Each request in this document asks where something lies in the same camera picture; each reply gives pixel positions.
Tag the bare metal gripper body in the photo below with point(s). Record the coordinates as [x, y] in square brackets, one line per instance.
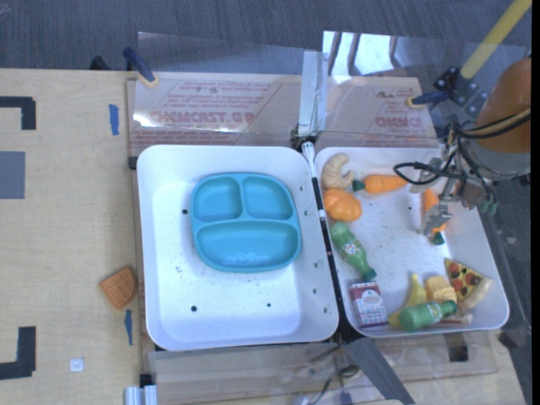
[471, 192]

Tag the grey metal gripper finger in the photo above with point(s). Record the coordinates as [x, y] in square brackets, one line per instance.
[434, 219]

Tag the small orange carrot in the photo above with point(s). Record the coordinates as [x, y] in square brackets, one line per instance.
[430, 198]

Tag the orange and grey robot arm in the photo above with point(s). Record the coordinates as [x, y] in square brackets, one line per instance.
[506, 99]

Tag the white plastic tray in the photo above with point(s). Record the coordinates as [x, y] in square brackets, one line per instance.
[392, 243]
[236, 302]

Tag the orange carrot with green top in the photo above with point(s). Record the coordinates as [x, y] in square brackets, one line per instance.
[384, 184]

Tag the pizza slice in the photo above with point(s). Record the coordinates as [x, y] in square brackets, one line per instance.
[466, 283]

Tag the yellow banana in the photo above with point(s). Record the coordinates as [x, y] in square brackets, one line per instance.
[415, 295]

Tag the green bottle with round label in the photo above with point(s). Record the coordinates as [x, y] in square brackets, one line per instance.
[350, 249]

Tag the orange lumpy toy bread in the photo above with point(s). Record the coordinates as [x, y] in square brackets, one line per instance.
[343, 207]

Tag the green bottle with yellow label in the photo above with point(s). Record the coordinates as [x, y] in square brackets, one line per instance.
[422, 315]

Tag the red and white carton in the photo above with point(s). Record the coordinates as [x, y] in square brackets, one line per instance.
[368, 304]

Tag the beige croissant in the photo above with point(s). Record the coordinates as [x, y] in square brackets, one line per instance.
[333, 175]

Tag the blue divided plate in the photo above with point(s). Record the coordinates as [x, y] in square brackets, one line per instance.
[244, 234]

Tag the brown cardboard board red print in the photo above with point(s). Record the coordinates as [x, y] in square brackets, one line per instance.
[270, 99]

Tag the orange waffle biscuit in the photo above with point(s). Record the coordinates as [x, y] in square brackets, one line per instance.
[120, 288]

